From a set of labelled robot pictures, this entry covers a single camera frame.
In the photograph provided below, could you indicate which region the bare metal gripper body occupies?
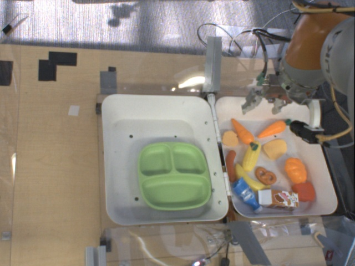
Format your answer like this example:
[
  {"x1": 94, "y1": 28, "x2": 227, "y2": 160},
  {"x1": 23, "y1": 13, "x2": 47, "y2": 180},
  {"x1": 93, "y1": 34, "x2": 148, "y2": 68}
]
[{"x1": 260, "y1": 65, "x2": 317, "y2": 105}]

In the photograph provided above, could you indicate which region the orange carrot with green top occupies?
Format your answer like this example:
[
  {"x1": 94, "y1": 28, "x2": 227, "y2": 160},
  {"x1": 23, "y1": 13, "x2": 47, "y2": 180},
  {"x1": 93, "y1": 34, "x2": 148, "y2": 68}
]
[{"x1": 257, "y1": 119, "x2": 292, "y2": 139}]

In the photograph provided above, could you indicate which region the round orange biscuit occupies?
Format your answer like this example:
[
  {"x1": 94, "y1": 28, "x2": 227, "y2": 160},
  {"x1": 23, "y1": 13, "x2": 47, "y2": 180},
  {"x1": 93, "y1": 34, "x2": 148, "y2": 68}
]
[{"x1": 221, "y1": 130, "x2": 239, "y2": 147}]

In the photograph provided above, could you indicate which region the yellow corn cob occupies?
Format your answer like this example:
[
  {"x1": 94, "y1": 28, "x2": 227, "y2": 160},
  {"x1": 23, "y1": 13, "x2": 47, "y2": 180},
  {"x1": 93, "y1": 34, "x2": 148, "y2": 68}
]
[{"x1": 242, "y1": 141, "x2": 262, "y2": 173}]

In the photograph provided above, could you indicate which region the white plastic tray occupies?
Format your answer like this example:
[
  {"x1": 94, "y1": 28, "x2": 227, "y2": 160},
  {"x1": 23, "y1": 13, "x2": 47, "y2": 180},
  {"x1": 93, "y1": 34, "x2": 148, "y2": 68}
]
[
  {"x1": 215, "y1": 96, "x2": 338, "y2": 219},
  {"x1": 101, "y1": 94, "x2": 230, "y2": 226}
]

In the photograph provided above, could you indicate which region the orange-red sausage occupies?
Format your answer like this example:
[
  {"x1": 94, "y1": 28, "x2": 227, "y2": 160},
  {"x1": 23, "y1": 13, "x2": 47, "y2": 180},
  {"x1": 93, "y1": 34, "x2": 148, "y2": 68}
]
[{"x1": 226, "y1": 150, "x2": 237, "y2": 183}]

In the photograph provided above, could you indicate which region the orange croissant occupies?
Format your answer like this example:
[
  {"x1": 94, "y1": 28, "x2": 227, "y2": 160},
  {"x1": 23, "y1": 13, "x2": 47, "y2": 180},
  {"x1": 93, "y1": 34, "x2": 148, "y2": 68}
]
[{"x1": 285, "y1": 157, "x2": 308, "y2": 185}]

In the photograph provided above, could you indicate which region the brown pretzel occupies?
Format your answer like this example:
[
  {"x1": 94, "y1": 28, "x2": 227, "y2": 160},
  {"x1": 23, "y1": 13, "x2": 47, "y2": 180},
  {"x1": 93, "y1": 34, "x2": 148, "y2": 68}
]
[{"x1": 254, "y1": 166, "x2": 277, "y2": 185}]

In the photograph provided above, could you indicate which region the yellow banana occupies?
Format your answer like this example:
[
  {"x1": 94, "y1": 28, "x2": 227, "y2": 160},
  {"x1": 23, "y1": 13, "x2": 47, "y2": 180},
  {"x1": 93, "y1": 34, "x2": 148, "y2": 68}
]
[{"x1": 235, "y1": 163, "x2": 271, "y2": 192}]

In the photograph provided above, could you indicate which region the red-orange tomato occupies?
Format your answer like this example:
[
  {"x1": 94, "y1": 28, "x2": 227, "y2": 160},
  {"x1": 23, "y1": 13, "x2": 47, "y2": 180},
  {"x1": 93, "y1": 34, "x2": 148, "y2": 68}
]
[{"x1": 291, "y1": 181, "x2": 316, "y2": 203}]

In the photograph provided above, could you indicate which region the blue bottle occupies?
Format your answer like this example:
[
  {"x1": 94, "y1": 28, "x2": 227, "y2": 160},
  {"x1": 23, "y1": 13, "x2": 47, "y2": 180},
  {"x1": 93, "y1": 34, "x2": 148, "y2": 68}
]
[{"x1": 231, "y1": 177, "x2": 263, "y2": 214}]

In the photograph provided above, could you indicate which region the white and orange carton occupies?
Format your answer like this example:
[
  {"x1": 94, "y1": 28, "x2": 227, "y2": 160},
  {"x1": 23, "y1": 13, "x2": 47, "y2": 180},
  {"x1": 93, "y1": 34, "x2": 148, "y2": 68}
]
[{"x1": 257, "y1": 189, "x2": 300, "y2": 211}]

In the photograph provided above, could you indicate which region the green divided plate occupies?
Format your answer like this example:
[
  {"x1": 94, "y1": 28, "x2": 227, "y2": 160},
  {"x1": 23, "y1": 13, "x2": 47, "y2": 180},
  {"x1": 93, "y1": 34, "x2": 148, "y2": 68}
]
[{"x1": 138, "y1": 142, "x2": 213, "y2": 211}]

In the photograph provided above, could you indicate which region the pale wood board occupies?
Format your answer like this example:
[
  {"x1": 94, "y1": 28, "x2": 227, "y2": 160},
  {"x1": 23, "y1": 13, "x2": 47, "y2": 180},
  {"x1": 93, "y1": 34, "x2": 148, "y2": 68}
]
[{"x1": 0, "y1": 43, "x2": 346, "y2": 266}]

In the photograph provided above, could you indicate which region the black cylinder on white bracket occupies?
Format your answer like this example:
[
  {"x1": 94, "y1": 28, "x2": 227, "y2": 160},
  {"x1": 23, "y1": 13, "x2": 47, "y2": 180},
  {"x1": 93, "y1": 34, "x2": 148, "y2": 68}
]
[{"x1": 290, "y1": 98, "x2": 325, "y2": 145}]

